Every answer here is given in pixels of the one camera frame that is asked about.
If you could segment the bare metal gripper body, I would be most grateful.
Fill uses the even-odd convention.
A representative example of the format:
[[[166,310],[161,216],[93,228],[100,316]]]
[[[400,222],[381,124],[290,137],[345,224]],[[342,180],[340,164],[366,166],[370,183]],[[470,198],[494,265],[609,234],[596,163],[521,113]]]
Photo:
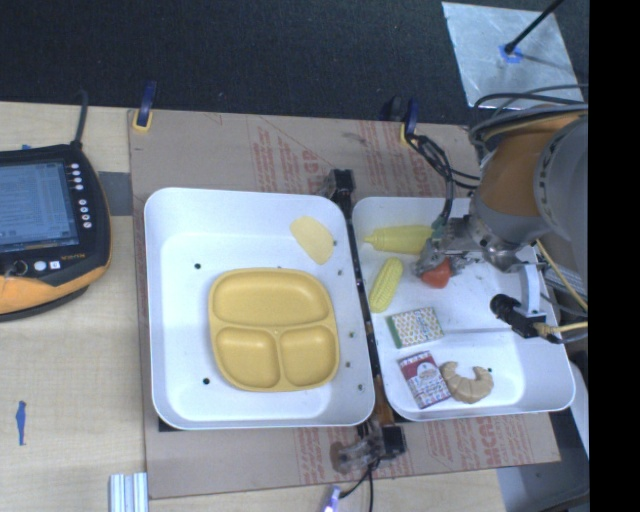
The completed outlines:
[[[522,244],[495,235],[476,216],[449,218],[427,241],[427,269],[435,268],[446,258],[458,258],[463,261],[482,259],[501,272],[517,272],[524,265],[537,264],[535,257],[522,259],[519,256],[524,248]]]

